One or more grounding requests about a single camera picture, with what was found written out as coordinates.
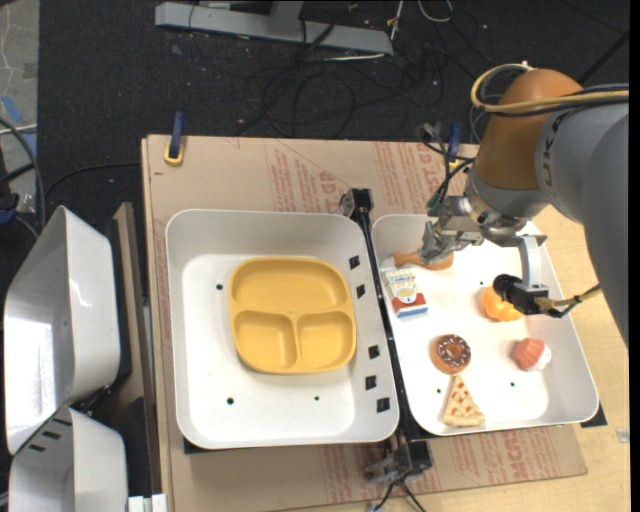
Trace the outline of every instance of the cardboard sheet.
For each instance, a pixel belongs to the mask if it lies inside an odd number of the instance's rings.
[[[373,216],[424,213],[444,177],[442,157],[421,144],[189,137],[184,162],[164,163],[169,138],[143,141],[154,355],[164,491],[178,512],[266,512],[379,499],[385,485],[363,469],[382,447],[328,445],[185,454],[176,422],[165,228],[190,208],[335,212],[349,188],[372,191]],[[475,147],[464,146],[473,154]],[[464,176],[449,192],[460,194]],[[437,438],[434,467],[417,494],[585,474],[572,426]]]

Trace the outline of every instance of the pizza slice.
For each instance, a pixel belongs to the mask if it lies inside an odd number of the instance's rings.
[[[484,419],[484,414],[471,398],[464,380],[459,374],[456,375],[442,421],[452,427],[475,427],[484,423]]]

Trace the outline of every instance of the toy donut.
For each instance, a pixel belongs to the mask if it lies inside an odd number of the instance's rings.
[[[445,334],[432,343],[431,360],[441,372],[455,375],[471,362],[471,349],[460,336]]]

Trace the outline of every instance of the white plastic container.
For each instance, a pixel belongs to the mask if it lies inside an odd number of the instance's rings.
[[[60,206],[5,301],[5,426],[11,454],[62,405],[113,383],[120,350],[109,240]]]
[[[362,443],[399,410],[364,235],[330,214],[185,210],[166,230],[178,425],[205,449]],[[356,352],[323,373],[260,373],[238,358],[227,285],[260,256],[317,258],[349,283]]]
[[[394,253],[417,250],[426,221],[424,215],[388,215],[374,223],[372,239],[381,271],[394,268]],[[538,233],[531,223],[526,232]],[[544,245],[540,249],[542,282],[551,297],[563,297],[547,250]],[[577,423],[595,415],[598,394],[570,315],[498,322],[483,314],[480,297],[494,278],[522,275],[517,248],[484,242],[456,252],[453,266],[446,270],[410,268],[429,311],[390,318],[409,407],[425,430],[445,436]],[[452,377],[436,369],[429,347],[444,334],[461,336],[471,348],[471,363],[461,375],[485,414],[483,425],[450,427],[441,421]],[[541,372],[521,370],[510,356],[514,343],[525,337],[542,339],[551,348],[551,362]]]
[[[11,462],[11,512],[124,512],[127,499],[120,434],[66,406]]]

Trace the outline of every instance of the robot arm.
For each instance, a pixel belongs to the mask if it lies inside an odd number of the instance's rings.
[[[495,115],[464,195],[442,202],[418,255],[434,264],[484,240],[518,246],[523,279],[499,276],[494,288],[526,314],[560,316],[537,282],[536,247],[544,237],[518,235],[551,204],[584,225],[600,287],[628,346],[628,89],[603,90],[585,91],[561,73],[526,67],[490,106]],[[474,85],[472,99],[476,93]]]

